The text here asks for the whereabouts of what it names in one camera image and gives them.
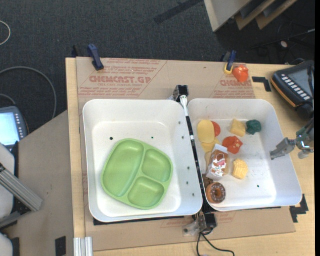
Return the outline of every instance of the white plastic tray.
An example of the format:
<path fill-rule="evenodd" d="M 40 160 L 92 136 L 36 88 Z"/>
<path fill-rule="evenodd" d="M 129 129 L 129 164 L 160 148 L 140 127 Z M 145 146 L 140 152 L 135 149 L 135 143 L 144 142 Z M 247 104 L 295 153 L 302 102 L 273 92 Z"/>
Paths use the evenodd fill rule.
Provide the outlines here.
<path fill-rule="evenodd" d="M 275 109 L 260 99 L 194 99 L 188 105 L 194 132 L 196 150 L 201 172 L 206 172 L 205 152 L 198 140 L 197 125 L 201 120 L 211 120 L 221 127 L 217 137 L 234 136 L 230 133 L 233 119 L 242 122 L 258 120 L 262 131 L 239 137 L 243 146 L 238 154 L 229 154 L 230 167 L 233 160 L 243 159 L 249 168 L 245 179 L 232 176 L 232 169 L 219 182 L 226 189 L 222 203 L 209 205 L 217 211 L 234 211 L 254 208 L 294 206 L 302 199 L 302 191 L 289 155 L 271 160 L 270 151 L 283 139 Z"/>
<path fill-rule="evenodd" d="M 98 221 L 190 216 L 203 205 L 188 125 L 182 106 L 172 100 L 93 99 L 83 108 L 88 197 Z M 167 154 L 173 164 L 170 186 L 162 203 L 137 209 L 107 195 L 101 173 L 108 154 L 123 139 L 145 142 Z"/>

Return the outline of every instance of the wooden edge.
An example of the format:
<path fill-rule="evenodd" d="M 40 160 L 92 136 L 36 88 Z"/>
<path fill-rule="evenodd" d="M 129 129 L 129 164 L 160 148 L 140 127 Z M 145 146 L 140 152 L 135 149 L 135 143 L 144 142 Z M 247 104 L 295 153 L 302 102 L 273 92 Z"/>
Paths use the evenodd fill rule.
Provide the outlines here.
<path fill-rule="evenodd" d="M 255 20 L 258 23 L 259 28 L 262 30 L 269 25 L 275 18 L 282 14 L 286 9 L 292 6 L 298 0 L 287 0 L 277 10 L 275 10 L 269 17 L 266 17 L 263 13 L 258 15 Z"/>
<path fill-rule="evenodd" d="M 75 58 L 67 58 L 65 63 L 69 120 L 74 237 L 84 238 L 86 237 L 86 226 L 81 161 L 77 62 Z"/>
<path fill-rule="evenodd" d="M 251 12 L 249 16 L 247 16 L 246 18 L 242 18 L 241 13 L 239 12 L 234 17 L 239 30 L 241 31 L 245 26 L 247 26 L 250 22 L 252 22 L 259 14 L 261 14 L 265 9 L 267 9 L 275 1 L 276 0 L 268 0 L 263 2 L 253 12 Z"/>

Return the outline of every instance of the blue clamp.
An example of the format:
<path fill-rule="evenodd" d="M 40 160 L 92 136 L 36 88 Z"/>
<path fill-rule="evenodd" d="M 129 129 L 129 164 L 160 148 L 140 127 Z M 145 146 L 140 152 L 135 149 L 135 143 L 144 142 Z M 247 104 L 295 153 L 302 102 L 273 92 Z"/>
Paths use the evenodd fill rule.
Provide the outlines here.
<path fill-rule="evenodd" d="M 228 62 L 224 66 L 224 72 L 228 75 L 232 74 L 234 62 L 236 60 L 237 52 L 233 50 L 229 56 Z"/>
<path fill-rule="evenodd" d="M 88 46 L 88 54 L 90 57 L 93 58 L 92 64 L 93 64 L 95 70 L 99 71 L 99 70 L 103 70 L 105 68 L 105 66 L 102 64 L 102 62 L 100 60 L 98 48 L 92 43 L 89 44 L 89 46 Z"/>

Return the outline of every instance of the screen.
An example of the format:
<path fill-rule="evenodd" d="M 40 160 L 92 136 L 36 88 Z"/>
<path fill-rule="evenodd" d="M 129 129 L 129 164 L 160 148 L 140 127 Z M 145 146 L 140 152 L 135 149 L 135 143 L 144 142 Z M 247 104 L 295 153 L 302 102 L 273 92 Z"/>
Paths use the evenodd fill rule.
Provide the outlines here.
<path fill-rule="evenodd" d="M 8 146 L 18 141 L 19 134 L 14 113 L 0 113 L 0 143 Z"/>
<path fill-rule="evenodd" d="M 312 92 L 310 90 L 309 86 L 309 75 L 308 70 L 301 70 L 299 72 L 295 72 L 292 74 L 289 74 L 289 77 L 298 85 L 300 86 L 307 94 L 309 94 L 312 97 Z M 312 87 L 313 91 L 315 91 L 315 77 L 314 74 L 312 74 Z"/>

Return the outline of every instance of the black device with orange trim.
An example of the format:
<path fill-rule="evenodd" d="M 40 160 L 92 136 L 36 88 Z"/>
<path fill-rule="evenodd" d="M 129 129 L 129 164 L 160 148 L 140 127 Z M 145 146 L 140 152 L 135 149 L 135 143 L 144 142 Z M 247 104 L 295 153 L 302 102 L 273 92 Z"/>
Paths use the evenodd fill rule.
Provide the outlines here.
<path fill-rule="evenodd" d="M 275 72 L 271 77 L 271 83 L 296 109 L 302 119 L 308 120 L 314 116 L 315 62 L 313 60 Z"/>

